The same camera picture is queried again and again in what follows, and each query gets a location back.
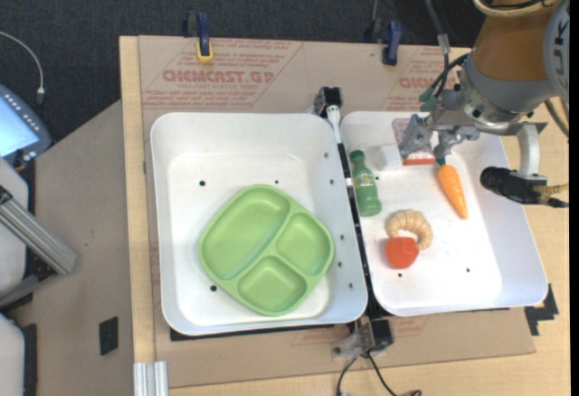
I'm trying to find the brown cardboard board red print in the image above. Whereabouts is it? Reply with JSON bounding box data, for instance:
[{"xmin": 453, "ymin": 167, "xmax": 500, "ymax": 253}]
[{"xmin": 138, "ymin": 34, "xmax": 537, "ymax": 389}]

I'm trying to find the white plastic tray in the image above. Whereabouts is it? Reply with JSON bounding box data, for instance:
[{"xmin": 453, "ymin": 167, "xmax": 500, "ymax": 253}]
[
  {"xmin": 149, "ymin": 111, "xmax": 369, "ymax": 335},
  {"xmin": 339, "ymin": 109, "xmax": 549, "ymax": 317}
]

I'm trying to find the black cylinder on white bracket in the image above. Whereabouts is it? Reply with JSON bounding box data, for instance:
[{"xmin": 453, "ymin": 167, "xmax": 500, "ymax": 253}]
[{"xmin": 479, "ymin": 121, "xmax": 549, "ymax": 205}]

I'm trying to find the green divided plate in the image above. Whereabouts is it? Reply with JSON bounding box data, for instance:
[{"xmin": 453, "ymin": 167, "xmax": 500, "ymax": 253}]
[{"xmin": 197, "ymin": 184, "xmax": 336, "ymax": 317}]

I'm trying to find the orange and white carton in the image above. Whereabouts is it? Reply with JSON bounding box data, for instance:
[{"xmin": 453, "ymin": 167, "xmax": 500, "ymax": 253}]
[{"xmin": 391, "ymin": 116, "xmax": 437, "ymax": 166}]

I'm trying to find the black block with wires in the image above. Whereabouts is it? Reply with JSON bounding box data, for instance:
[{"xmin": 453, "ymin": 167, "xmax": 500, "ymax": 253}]
[
  {"xmin": 314, "ymin": 85, "xmax": 343, "ymax": 118},
  {"xmin": 331, "ymin": 317, "xmax": 395, "ymax": 361}
]

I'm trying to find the beige croissant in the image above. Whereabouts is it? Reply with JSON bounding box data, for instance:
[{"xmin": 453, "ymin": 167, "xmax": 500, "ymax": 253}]
[{"xmin": 384, "ymin": 208, "xmax": 434, "ymax": 251}]

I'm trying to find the green plastic bottle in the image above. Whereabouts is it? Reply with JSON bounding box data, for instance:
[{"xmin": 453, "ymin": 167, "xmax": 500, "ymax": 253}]
[{"xmin": 348, "ymin": 149, "xmax": 383, "ymax": 218}]

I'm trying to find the white block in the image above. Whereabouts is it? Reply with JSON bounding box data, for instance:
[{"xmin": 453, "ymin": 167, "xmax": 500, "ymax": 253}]
[{"xmin": 373, "ymin": 143, "xmax": 404, "ymax": 172}]

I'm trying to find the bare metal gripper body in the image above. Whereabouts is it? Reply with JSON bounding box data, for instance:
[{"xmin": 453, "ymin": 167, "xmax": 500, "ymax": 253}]
[{"xmin": 427, "ymin": 86, "xmax": 510, "ymax": 141}]

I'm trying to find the orange carrot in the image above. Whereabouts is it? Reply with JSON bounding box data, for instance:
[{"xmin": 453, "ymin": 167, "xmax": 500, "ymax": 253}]
[{"xmin": 435, "ymin": 162, "xmax": 470, "ymax": 221}]

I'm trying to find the thin black and white rod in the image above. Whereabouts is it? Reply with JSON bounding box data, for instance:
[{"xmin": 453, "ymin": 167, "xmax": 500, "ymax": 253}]
[{"xmin": 327, "ymin": 105, "xmax": 373, "ymax": 314}]

